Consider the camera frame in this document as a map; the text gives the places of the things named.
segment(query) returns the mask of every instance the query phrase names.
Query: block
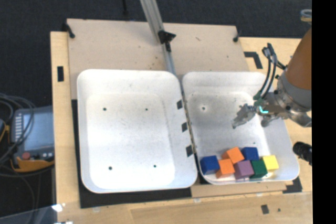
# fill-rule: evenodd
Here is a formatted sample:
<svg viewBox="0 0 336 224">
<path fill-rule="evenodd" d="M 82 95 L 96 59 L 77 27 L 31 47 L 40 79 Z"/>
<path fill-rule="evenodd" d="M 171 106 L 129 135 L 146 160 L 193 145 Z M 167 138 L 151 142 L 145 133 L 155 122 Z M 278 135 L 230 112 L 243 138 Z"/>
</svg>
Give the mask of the block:
<svg viewBox="0 0 336 224">
<path fill-rule="evenodd" d="M 250 176 L 251 179 L 261 178 L 267 175 L 268 172 L 266 169 L 266 165 L 262 159 L 258 161 L 251 161 L 251 164 L 252 164 L 253 171 L 254 171 L 254 175 Z"/>
<path fill-rule="evenodd" d="M 234 169 L 236 179 L 249 178 L 250 176 L 254 175 L 254 170 L 251 161 L 249 160 L 236 163 L 234 165 Z"/>
<path fill-rule="evenodd" d="M 203 157 L 200 164 L 203 175 L 214 174 L 219 170 L 218 159 L 215 155 Z"/>
<path fill-rule="evenodd" d="M 250 161 L 258 161 L 259 154 L 258 154 L 258 149 L 256 147 L 244 147 L 241 150 L 243 156 L 245 159 L 248 159 Z"/>
<path fill-rule="evenodd" d="M 236 164 L 240 161 L 243 161 L 244 156 L 238 147 L 234 147 L 224 152 L 222 159 L 230 159 L 233 164 Z"/>
<path fill-rule="evenodd" d="M 230 159 L 220 159 L 218 163 L 220 168 L 216 173 L 217 178 L 225 178 L 234 174 L 235 169 Z"/>
<path fill-rule="evenodd" d="M 264 161 L 269 173 L 279 169 L 279 164 L 275 155 L 263 156 L 261 159 Z"/>
</svg>

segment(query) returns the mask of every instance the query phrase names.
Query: blue cube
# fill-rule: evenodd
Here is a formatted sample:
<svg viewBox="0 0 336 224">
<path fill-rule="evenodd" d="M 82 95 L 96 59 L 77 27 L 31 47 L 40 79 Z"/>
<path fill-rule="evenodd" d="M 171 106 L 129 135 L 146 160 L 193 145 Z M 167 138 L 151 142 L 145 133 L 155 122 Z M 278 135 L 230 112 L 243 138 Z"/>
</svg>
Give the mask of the blue cube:
<svg viewBox="0 0 336 224">
<path fill-rule="evenodd" d="M 241 150 L 243 156 L 245 159 L 249 161 L 258 161 L 259 160 L 259 154 L 258 149 L 256 147 L 244 147 Z"/>
<path fill-rule="evenodd" d="M 200 163 L 203 175 L 214 174 L 219 170 L 218 159 L 215 155 L 203 157 Z"/>
</svg>

